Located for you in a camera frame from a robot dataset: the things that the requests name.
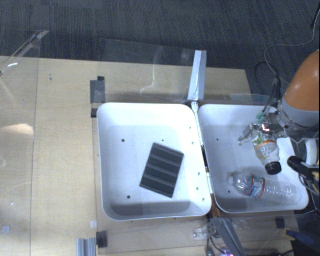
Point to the clear plastic water bottle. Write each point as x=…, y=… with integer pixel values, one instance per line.
x=257, y=186

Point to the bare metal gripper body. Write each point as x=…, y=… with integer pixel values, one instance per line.
x=271, y=123

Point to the dark grey ribbed block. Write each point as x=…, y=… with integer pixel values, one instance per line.
x=162, y=170

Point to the white plastic tray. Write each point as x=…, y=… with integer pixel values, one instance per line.
x=140, y=125
x=225, y=160

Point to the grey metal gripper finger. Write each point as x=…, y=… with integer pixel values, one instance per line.
x=280, y=135
x=246, y=135

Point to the clear bottle with black cap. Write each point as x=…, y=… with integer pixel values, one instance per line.
x=267, y=151

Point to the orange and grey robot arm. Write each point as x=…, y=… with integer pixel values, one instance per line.
x=303, y=82

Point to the black cylinder on white bracket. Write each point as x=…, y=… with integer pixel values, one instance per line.
x=300, y=165

